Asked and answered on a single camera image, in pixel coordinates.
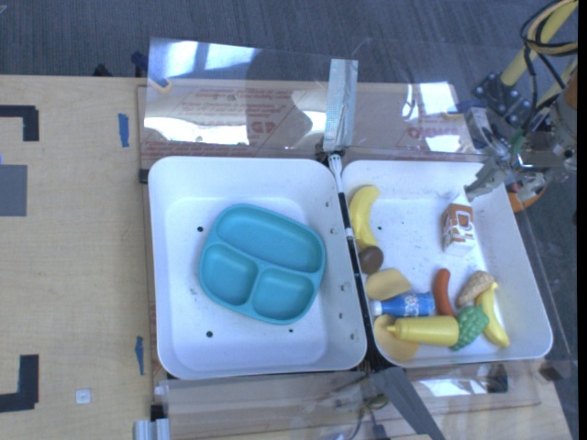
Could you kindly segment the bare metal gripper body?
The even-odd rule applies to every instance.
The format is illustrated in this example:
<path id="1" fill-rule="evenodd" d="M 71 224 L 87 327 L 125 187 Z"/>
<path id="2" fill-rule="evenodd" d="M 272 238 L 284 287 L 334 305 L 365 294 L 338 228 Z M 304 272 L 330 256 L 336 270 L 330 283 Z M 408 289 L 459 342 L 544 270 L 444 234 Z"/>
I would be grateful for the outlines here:
<path id="1" fill-rule="evenodd" d="M 508 149 L 508 187 L 545 187 L 551 181 L 577 170 L 577 148 L 555 145 L 538 150 L 528 146 Z"/>

